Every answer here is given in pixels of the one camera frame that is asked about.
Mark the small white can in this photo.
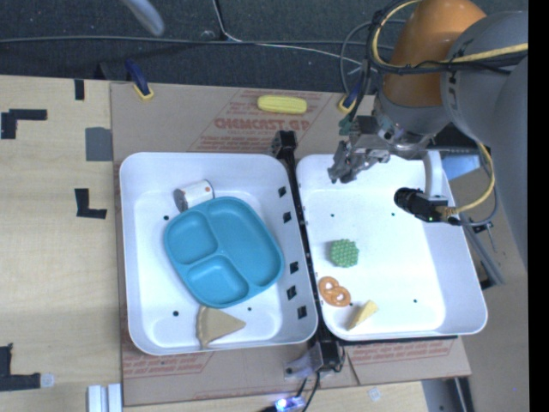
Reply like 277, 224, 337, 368
172, 179, 215, 213

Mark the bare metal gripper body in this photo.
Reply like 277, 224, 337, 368
345, 115, 424, 165

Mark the black cylinder on white bracket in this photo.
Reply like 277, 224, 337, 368
393, 149, 450, 223

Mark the tan pie slice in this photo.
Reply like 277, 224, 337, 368
195, 305, 247, 348

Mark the yellow corn cob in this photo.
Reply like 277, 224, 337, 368
256, 94, 309, 115

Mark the brown cardboard board red print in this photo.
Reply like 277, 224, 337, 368
109, 82, 473, 407

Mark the white plastic tray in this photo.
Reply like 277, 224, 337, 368
118, 151, 319, 356
295, 153, 489, 342

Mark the orange pretzel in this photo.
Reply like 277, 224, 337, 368
317, 276, 352, 309

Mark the thin black rod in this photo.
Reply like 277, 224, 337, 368
286, 152, 327, 342

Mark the blue divided plate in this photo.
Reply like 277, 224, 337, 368
162, 196, 285, 309

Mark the black block with wires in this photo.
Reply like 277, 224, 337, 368
270, 130, 299, 160
315, 339, 345, 373

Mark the green round grapes cluster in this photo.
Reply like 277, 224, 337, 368
329, 238, 360, 270

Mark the yellow cheese wedge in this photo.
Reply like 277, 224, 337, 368
346, 299, 380, 331

